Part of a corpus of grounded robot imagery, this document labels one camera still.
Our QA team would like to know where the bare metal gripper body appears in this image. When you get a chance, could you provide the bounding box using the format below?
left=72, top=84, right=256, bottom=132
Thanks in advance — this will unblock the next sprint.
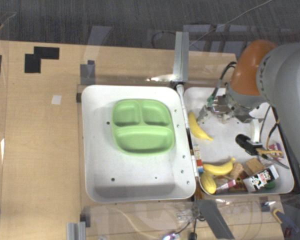
left=206, top=95, right=235, bottom=118

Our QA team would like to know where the yellow banana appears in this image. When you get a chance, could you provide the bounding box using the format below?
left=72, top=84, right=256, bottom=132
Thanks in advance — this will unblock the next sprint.
left=187, top=111, right=214, bottom=142
left=202, top=157, right=237, bottom=177

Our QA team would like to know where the white plastic tray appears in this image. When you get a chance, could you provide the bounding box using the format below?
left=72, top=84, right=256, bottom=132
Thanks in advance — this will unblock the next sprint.
left=183, top=86, right=296, bottom=197
left=80, top=84, right=197, bottom=204

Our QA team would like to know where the white and red carton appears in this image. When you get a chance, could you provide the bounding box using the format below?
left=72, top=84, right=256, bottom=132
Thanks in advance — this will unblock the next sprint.
left=192, top=143, right=204, bottom=175

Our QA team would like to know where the tan ice cream cone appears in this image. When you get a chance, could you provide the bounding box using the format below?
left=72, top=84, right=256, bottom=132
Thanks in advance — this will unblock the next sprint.
left=230, top=161, right=245, bottom=180

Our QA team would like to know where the brown biscuit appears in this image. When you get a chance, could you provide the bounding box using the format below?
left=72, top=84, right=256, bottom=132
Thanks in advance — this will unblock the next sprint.
left=244, top=157, right=265, bottom=175

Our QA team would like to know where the purple and white carton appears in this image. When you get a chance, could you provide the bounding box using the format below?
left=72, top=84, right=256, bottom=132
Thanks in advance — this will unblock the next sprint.
left=258, top=142, right=284, bottom=167

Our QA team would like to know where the green divided plate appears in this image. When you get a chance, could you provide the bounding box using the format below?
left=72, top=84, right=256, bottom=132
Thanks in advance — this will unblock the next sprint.
left=111, top=98, right=177, bottom=157

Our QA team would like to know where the slice of pizza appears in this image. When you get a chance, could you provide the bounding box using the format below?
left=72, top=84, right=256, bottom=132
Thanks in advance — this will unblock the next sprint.
left=228, top=174, right=249, bottom=193

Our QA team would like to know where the yellow corn cob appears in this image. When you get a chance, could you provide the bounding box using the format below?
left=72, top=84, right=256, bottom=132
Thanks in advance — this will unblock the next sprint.
left=200, top=171, right=217, bottom=195

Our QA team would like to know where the pink and white packet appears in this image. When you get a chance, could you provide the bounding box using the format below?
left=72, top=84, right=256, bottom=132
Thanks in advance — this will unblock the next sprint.
left=214, top=179, right=237, bottom=195

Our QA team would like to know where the cow print milk carton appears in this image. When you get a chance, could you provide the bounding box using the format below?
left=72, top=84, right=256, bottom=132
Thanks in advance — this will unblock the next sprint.
left=242, top=164, right=280, bottom=193

